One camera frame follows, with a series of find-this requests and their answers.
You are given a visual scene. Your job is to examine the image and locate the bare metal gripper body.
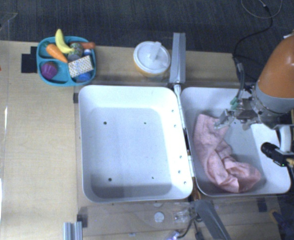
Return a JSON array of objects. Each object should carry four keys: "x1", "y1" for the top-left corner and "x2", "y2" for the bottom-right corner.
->
[{"x1": 232, "y1": 96, "x2": 260, "y2": 131}]

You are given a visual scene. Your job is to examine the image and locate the pink cloth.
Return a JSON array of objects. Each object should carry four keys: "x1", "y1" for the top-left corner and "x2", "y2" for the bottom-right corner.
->
[{"x1": 192, "y1": 113, "x2": 262, "y2": 194}]

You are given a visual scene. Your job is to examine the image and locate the white plastic tray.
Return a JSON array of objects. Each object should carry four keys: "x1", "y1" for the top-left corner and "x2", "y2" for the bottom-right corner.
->
[
  {"x1": 78, "y1": 84, "x2": 194, "y2": 204},
  {"x1": 180, "y1": 86, "x2": 292, "y2": 198}
]

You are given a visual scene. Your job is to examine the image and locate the yellow cup with white lid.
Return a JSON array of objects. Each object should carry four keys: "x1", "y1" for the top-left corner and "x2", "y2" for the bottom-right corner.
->
[{"x1": 133, "y1": 40, "x2": 172, "y2": 79}]

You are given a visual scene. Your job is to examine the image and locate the pale wood board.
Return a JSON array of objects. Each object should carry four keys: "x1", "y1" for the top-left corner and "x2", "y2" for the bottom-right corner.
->
[{"x1": 73, "y1": 44, "x2": 291, "y2": 240}]

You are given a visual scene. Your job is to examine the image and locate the blue bottle cap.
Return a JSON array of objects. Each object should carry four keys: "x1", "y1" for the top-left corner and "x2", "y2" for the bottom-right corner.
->
[{"x1": 76, "y1": 71, "x2": 92, "y2": 83}]

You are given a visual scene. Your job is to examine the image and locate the patterned white packet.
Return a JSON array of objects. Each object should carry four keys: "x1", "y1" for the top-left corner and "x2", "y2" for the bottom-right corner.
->
[{"x1": 67, "y1": 55, "x2": 95, "y2": 79}]

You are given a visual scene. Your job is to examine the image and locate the orange sausage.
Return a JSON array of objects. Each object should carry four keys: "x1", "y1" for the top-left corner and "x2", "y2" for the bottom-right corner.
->
[{"x1": 80, "y1": 41, "x2": 97, "y2": 50}]

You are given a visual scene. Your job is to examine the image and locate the small grey can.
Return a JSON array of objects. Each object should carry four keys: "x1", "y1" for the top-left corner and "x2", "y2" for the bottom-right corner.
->
[{"x1": 67, "y1": 41, "x2": 84, "y2": 62}]

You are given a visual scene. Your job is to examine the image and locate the blue divided plate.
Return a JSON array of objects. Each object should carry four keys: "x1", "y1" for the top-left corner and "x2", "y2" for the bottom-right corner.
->
[{"x1": 36, "y1": 35, "x2": 97, "y2": 88}]

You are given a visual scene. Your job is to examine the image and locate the orange carrot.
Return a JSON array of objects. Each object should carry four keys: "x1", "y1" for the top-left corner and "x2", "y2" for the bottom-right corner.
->
[{"x1": 45, "y1": 43, "x2": 69, "y2": 64}]

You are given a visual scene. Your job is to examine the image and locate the purple grapes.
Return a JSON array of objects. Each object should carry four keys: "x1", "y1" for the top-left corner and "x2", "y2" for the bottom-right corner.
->
[{"x1": 41, "y1": 61, "x2": 59, "y2": 81}]

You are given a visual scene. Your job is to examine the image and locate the yellow banana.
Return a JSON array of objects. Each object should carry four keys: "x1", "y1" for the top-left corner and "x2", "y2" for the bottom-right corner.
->
[{"x1": 54, "y1": 28, "x2": 75, "y2": 55}]

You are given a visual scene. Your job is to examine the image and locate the black cylinder on white bracket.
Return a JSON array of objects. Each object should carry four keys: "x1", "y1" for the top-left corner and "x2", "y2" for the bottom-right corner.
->
[{"x1": 260, "y1": 123, "x2": 294, "y2": 168}]

